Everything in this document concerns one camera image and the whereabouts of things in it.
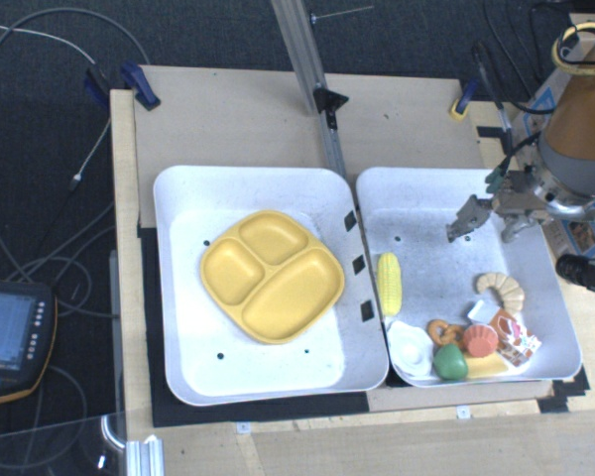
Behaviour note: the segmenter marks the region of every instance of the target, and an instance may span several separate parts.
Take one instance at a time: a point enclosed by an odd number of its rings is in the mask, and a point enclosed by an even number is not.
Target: yellow plate
[[[333,254],[291,217],[272,210],[244,218],[211,243],[202,283],[251,337],[281,344],[306,331],[341,296]]]

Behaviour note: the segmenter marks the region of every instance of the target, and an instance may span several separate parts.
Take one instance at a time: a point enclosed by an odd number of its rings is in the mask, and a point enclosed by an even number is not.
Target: wooden table
[[[324,163],[317,124],[301,110],[292,72],[151,66],[146,75],[163,95],[165,116],[148,117],[128,90],[113,91],[111,101],[124,393],[130,438],[161,438],[169,476],[595,474],[595,294],[567,283],[562,292],[591,386],[568,399],[570,413],[540,413],[537,399],[553,394],[549,381],[382,386],[368,392],[367,414],[254,422],[247,433],[231,422],[154,428],[137,235],[139,221],[155,224],[152,181],[173,161]],[[338,74],[328,83],[351,99],[337,115],[351,182],[371,166],[499,162],[498,145],[475,131],[498,126],[491,104],[473,104],[461,123],[448,116],[460,94],[455,80]]]

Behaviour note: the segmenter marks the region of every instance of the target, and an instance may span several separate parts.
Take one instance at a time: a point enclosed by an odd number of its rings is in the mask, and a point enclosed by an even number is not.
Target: yellow cheese toy
[[[403,288],[399,260],[392,252],[382,254],[377,263],[377,292],[382,314],[397,315],[402,306]]]

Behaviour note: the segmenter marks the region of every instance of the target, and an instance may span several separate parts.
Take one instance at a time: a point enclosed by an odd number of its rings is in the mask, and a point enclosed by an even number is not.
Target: pretzel
[[[456,344],[461,351],[465,350],[463,333],[465,333],[463,326],[449,324],[443,319],[435,319],[427,325],[427,334],[436,345]]]

